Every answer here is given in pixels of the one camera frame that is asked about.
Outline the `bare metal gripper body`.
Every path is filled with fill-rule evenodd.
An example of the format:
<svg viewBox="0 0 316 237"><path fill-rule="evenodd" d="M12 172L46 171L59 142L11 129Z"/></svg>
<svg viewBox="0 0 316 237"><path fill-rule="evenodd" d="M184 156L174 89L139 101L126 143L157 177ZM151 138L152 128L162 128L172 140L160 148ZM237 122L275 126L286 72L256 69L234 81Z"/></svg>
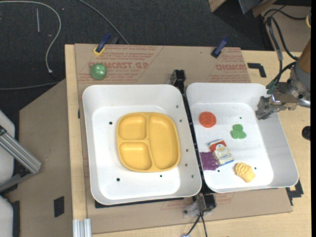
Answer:
<svg viewBox="0 0 316 237"><path fill-rule="evenodd" d="M287 82L280 82L270 97L270 103L276 106L278 111L294 110L297 106L310 108L311 92L299 80L288 79Z"/></svg>

